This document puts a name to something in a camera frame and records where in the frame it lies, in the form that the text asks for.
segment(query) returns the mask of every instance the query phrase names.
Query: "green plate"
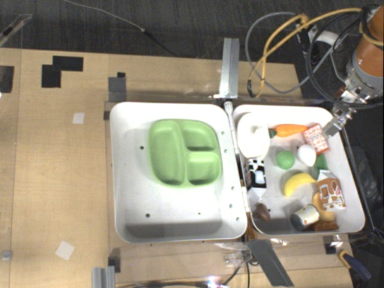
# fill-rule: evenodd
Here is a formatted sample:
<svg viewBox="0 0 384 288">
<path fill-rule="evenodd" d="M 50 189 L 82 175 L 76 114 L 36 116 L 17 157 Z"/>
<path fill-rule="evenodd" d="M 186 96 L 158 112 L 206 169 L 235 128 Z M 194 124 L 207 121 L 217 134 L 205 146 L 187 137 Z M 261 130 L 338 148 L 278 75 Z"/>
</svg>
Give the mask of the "green plate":
<svg viewBox="0 0 384 288">
<path fill-rule="evenodd" d="M 208 185 L 222 173 L 220 148 L 208 124 L 188 119 L 163 119 L 148 136 L 149 165 L 163 185 Z"/>
</svg>

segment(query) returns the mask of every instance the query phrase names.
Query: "brown milk carton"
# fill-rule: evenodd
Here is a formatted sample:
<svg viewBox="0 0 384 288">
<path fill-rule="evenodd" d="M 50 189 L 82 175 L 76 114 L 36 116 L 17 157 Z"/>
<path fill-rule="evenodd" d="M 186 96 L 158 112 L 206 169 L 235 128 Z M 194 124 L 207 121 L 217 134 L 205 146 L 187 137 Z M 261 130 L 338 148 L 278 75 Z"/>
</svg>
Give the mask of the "brown milk carton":
<svg viewBox="0 0 384 288">
<path fill-rule="evenodd" d="M 335 211 L 346 207 L 340 181 L 330 171 L 320 170 L 317 186 L 320 192 L 320 201 L 326 211 Z"/>
</svg>

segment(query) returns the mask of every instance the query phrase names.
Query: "wooden table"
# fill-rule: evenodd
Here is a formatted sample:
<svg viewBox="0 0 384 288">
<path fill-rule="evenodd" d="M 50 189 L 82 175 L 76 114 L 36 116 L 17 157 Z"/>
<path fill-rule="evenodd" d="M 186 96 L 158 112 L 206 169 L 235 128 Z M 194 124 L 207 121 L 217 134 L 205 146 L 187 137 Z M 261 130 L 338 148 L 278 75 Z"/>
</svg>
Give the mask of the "wooden table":
<svg viewBox="0 0 384 288">
<path fill-rule="evenodd" d="M 53 55 L 81 56 L 84 69 L 63 71 L 60 89 L 42 88 L 41 66 L 52 64 Z M 110 254 L 103 120 L 108 77 L 125 72 L 128 91 L 213 95 L 221 61 L 0 49 L 0 65 L 15 67 L 13 90 L 0 99 L 0 250 L 13 251 L 10 261 L 0 261 L 0 287 L 90 287 L 92 268 L 106 267 Z M 241 62 L 240 94 L 246 94 L 248 71 Z M 292 65 L 269 64 L 267 75 L 277 88 L 297 83 Z M 273 93 L 265 89 L 265 95 Z M 291 95 L 300 96 L 299 90 Z M 73 124 L 75 113 L 85 114 L 83 124 Z M 74 246 L 69 260 L 55 254 L 62 241 Z M 348 270 L 336 255 L 325 254 L 321 238 L 284 241 L 289 245 L 275 250 L 296 287 L 352 287 Z M 185 274 L 196 280 L 207 268 L 212 275 L 233 271 L 214 244 L 204 253 L 193 242 L 122 246 L 133 267 L 116 275 L 120 286 Z M 347 242 L 342 248 L 351 252 Z M 252 287 L 270 286 L 259 266 L 251 272 Z M 239 273 L 231 287 L 245 286 L 245 270 Z"/>
</svg>

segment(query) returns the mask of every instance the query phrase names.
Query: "black floor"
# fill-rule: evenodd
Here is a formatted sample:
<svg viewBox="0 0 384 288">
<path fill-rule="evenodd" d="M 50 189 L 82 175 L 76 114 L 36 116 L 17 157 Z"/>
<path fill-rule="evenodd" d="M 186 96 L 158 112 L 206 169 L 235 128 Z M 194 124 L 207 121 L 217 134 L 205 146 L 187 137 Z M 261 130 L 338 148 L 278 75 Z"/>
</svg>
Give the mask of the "black floor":
<svg viewBox="0 0 384 288">
<path fill-rule="evenodd" d="M 239 38 L 242 46 L 241 59 L 245 60 L 244 40 L 247 30 L 254 20 L 265 14 L 292 11 L 315 17 L 339 8 L 382 4 L 384 0 L 71 1 L 101 8 L 144 27 L 163 46 L 181 57 L 221 59 L 223 38 Z M 0 0 L 0 31 L 18 14 L 32 14 L 33 18 L 5 47 L 170 55 L 127 22 L 60 0 Z M 267 20 L 255 29 L 250 44 L 253 58 L 261 55 L 264 42 L 279 24 L 279 21 Z M 341 22 L 335 26 L 335 31 L 340 32 L 345 24 Z M 304 60 L 295 40 L 278 50 L 269 60 L 295 63 L 299 78 L 306 76 Z M 330 71 L 320 74 L 320 79 L 325 87 L 329 88 L 336 81 Z M 310 84 L 303 86 L 302 92 L 306 97 L 319 97 Z M 382 107 L 359 112 L 348 123 L 347 130 L 358 158 L 358 165 L 360 169 L 364 169 L 361 172 L 366 181 L 363 182 L 363 188 L 374 224 L 383 229 Z M 363 244 L 354 248 L 355 256 L 374 275 L 373 279 L 362 287 L 383 286 L 383 245 L 377 242 L 374 244 Z"/>
</svg>

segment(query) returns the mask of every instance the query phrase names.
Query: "orange carrot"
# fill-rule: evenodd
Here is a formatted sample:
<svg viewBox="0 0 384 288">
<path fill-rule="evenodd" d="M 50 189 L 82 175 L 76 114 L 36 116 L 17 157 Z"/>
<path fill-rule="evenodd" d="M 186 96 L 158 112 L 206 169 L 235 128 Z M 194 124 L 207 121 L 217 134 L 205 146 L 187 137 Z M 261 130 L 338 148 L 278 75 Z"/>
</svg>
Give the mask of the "orange carrot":
<svg viewBox="0 0 384 288">
<path fill-rule="evenodd" d="M 303 125 L 283 124 L 276 126 L 274 130 L 270 130 L 269 136 L 289 137 L 293 134 L 303 132 L 307 129 L 308 127 Z"/>
</svg>

